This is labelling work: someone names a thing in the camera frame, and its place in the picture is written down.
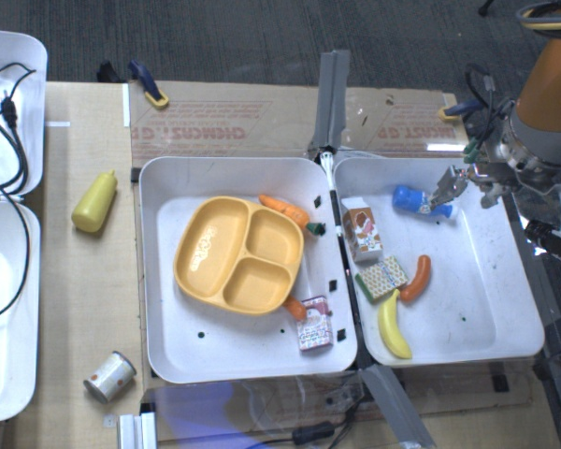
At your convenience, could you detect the brown and white carton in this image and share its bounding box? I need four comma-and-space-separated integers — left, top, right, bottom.
339, 196, 385, 264

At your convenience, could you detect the orange carrot with green top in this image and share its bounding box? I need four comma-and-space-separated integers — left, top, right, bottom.
258, 194, 328, 238

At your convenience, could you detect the yellow banana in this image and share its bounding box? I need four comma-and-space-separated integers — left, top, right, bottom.
377, 288, 414, 361

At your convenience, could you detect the orange sausage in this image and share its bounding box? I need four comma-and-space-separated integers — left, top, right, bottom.
397, 253, 433, 305

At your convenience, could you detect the white plastic tray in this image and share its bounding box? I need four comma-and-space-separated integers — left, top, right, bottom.
332, 156, 546, 369
138, 155, 359, 385

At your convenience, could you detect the brown cardboard board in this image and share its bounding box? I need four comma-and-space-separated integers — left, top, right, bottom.
128, 80, 535, 442

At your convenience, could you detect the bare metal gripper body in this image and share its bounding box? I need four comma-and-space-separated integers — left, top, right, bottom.
467, 145, 561, 210

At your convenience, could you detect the black block with thin wires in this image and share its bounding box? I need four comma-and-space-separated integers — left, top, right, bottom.
291, 420, 337, 446

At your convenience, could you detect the blue and white bottle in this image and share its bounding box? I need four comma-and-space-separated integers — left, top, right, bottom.
392, 184, 455, 222

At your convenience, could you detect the yellow squeeze bottle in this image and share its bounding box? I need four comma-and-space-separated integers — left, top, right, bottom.
70, 169, 120, 235

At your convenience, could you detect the pink and white carton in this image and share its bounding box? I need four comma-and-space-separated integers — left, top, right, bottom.
295, 295, 335, 353

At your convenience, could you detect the white can with orange dots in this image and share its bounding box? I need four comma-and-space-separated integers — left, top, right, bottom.
82, 350, 138, 405

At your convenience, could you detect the green and orange patterned carton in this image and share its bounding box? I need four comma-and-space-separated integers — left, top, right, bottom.
353, 254, 410, 305

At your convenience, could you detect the yellow divided plate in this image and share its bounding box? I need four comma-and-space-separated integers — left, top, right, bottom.
172, 196, 306, 317

